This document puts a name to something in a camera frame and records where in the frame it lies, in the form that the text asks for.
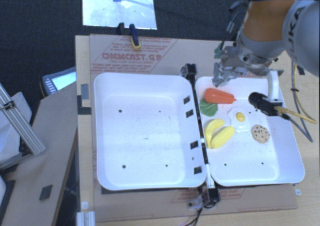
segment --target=brown cookie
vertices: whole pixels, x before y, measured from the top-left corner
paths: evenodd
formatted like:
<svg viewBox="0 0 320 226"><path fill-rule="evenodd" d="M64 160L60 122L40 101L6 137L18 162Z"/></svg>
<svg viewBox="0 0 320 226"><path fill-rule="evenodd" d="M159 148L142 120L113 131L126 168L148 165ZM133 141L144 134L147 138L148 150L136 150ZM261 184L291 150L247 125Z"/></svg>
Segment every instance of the brown cookie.
<svg viewBox="0 0 320 226"><path fill-rule="evenodd" d="M260 143L266 143L270 138L269 131L265 127L258 124L251 128L251 133L252 137Z"/></svg>

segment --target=wooden table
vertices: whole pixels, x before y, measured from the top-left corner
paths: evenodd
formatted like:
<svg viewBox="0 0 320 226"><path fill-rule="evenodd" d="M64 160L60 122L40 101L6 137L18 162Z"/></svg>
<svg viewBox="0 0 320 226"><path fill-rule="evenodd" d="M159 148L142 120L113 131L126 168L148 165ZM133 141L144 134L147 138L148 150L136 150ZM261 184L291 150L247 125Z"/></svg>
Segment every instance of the wooden table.
<svg viewBox="0 0 320 226"><path fill-rule="evenodd" d="M182 41L181 49L185 49L186 54L199 54L202 51L203 41L198 42L195 50L192 47L188 47L188 40ZM210 41L211 56L207 61L197 61L194 59L192 63L197 64L198 77L212 74L213 70L213 52L214 49L220 44L217 41ZM86 71L86 63L90 63L90 39L88 36L76 37L76 54L77 56L77 72L85 72L81 76L78 74L77 79L77 91L81 93L82 83L88 81L90 73ZM181 68L181 65L170 65L173 68ZM291 60L283 54L279 57L276 63L273 63L271 68L284 69L283 75L279 78L280 88L285 100L286 107L295 110L294 101L291 92ZM297 88L299 91L299 97L304 105L304 108L309 112L315 120L319 121L319 78L306 72L304 76L297 76ZM90 106L90 100L83 100L82 105L84 107ZM246 212L246 213L233 213L233 214L215 214L204 215L199 218L197 225L318 225L320 221L320 155L319 155L319 123L311 124L306 122L309 132L314 140L314 143L310 143L296 128L293 127L296 141L302 156L302 160L305 166L305 178L304 180L295 186L295 189L301 191L301 195L296 197L298 209L292 210L277 210L277 211L263 211L263 212ZM79 142L79 169L80 169L80 199L81 201L88 201L89 207L83 208L82 211L93 210L94 193L93 193L93 165L92 165L92 143L91 143L91 122L90 120L80 120L79 123L79 135L82 139L87 141ZM138 219L138 220L126 220L126 221L111 221L97 223L99 226L116 226L116 225L184 225L192 220L192 217L171 217L171 218L158 218L158 219Z"/></svg>

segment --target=green vegetable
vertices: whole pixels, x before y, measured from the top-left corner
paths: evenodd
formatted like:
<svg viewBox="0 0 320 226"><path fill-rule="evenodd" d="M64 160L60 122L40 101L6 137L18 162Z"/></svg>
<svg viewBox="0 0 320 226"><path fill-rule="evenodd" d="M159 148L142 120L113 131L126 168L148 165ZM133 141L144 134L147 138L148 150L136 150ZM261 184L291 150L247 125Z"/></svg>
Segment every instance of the green vegetable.
<svg viewBox="0 0 320 226"><path fill-rule="evenodd" d="M214 116L218 111L218 104L208 103L205 99L200 100L200 112L206 116Z"/></svg>

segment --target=tray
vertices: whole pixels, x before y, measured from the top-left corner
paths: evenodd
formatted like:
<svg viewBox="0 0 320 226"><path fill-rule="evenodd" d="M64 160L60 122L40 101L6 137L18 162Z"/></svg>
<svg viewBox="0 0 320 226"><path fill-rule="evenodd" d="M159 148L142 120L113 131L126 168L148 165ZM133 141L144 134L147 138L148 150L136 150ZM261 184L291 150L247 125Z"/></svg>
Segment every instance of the tray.
<svg viewBox="0 0 320 226"><path fill-rule="evenodd" d="M207 88L214 88L212 77L199 78L196 82L199 102ZM214 117L201 114L203 128L210 120L220 118L225 120L225 126L234 126L238 132L221 148L207 149L213 179L223 186L302 181L305 169L290 122L277 116L266 116L248 102L252 92L268 95L267 79L237 78L219 89L232 93L236 101L229 105L219 104ZM283 100L281 91L279 99ZM236 120L236 112L245 115L244 127ZM251 127L256 124L270 132L267 143L253 139Z"/></svg>
<svg viewBox="0 0 320 226"><path fill-rule="evenodd" d="M191 84L103 73L94 81L97 177L110 190L196 187L206 178Z"/></svg>

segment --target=yellow banana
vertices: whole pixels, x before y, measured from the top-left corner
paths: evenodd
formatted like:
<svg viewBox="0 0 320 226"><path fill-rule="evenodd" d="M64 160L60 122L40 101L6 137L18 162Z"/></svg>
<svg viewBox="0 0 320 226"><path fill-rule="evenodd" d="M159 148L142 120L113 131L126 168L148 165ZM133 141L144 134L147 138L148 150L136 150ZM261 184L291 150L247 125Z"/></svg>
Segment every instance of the yellow banana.
<svg viewBox="0 0 320 226"><path fill-rule="evenodd" d="M210 142L212 140L212 136L215 130L217 130L219 127L223 126L225 124L225 121L222 119L214 119L211 120L206 127L204 128L204 139L206 142L207 148L210 148Z"/></svg>
<svg viewBox="0 0 320 226"><path fill-rule="evenodd" d="M214 136L210 142L211 148L220 148L224 145L234 134L234 128L227 126L222 129L216 136Z"/></svg>

